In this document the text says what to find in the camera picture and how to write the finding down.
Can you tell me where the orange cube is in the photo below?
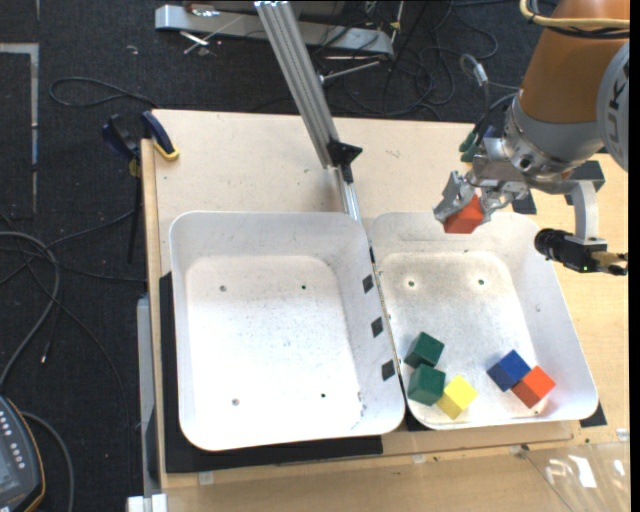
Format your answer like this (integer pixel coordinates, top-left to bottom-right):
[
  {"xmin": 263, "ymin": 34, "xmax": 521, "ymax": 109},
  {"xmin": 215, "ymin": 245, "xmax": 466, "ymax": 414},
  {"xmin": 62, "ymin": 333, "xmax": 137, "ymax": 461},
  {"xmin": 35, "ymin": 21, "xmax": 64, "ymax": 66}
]
[
  {"xmin": 443, "ymin": 194, "xmax": 485, "ymax": 235},
  {"xmin": 510, "ymin": 365, "xmax": 557, "ymax": 409}
]

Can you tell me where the blue cube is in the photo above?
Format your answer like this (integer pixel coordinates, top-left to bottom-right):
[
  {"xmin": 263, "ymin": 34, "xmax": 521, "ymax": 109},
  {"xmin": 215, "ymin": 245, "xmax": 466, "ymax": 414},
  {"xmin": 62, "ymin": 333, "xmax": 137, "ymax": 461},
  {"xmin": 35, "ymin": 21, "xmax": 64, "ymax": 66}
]
[{"xmin": 486, "ymin": 349, "xmax": 532, "ymax": 393}]

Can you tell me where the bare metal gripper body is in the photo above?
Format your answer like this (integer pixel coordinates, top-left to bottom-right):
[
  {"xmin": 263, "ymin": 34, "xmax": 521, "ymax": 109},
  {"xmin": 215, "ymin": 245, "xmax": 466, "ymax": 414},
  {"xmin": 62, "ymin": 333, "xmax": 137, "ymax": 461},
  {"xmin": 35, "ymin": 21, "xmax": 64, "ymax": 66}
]
[{"xmin": 467, "ymin": 135, "xmax": 577, "ymax": 201}]

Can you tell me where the white plastic tray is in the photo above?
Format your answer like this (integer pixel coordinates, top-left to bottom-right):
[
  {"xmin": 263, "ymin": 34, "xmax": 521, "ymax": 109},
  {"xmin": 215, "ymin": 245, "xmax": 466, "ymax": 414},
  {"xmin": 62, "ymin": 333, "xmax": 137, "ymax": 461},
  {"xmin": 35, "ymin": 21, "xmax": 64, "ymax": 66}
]
[
  {"xmin": 367, "ymin": 210, "xmax": 600, "ymax": 431},
  {"xmin": 168, "ymin": 209, "xmax": 406, "ymax": 452}
]

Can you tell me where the pale wood board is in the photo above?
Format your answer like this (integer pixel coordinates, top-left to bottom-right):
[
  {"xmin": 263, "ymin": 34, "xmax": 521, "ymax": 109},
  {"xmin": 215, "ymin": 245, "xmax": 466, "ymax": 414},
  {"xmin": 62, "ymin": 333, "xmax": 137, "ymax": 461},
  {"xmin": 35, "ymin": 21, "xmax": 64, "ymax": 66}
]
[{"xmin": 149, "ymin": 108, "xmax": 630, "ymax": 491}]

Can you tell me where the yellow cube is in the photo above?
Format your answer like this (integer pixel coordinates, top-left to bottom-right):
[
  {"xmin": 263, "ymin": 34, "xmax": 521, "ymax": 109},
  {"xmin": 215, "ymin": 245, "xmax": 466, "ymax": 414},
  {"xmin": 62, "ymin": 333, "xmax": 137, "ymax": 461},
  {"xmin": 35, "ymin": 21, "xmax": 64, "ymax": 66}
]
[{"xmin": 436, "ymin": 375, "xmax": 479, "ymax": 420}]

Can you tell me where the black cylinder on white bracket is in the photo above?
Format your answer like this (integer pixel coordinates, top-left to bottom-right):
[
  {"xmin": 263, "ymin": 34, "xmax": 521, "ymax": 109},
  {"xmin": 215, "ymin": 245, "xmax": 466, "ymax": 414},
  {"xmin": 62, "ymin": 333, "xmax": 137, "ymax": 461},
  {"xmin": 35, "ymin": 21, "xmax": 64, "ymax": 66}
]
[{"xmin": 533, "ymin": 178, "xmax": 610, "ymax": 275}]

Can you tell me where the green cube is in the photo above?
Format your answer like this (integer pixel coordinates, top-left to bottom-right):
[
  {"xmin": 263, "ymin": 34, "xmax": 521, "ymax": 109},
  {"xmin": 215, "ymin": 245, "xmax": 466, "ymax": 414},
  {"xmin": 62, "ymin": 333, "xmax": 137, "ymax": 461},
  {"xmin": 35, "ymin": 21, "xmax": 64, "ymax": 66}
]
[
  {"xmin": 407, "ymin": 363, "xmax": 447, "ymax": 407},
  {"xmin": 403, "ymin": 331, "xmax": 445, "ymax": 370}
]

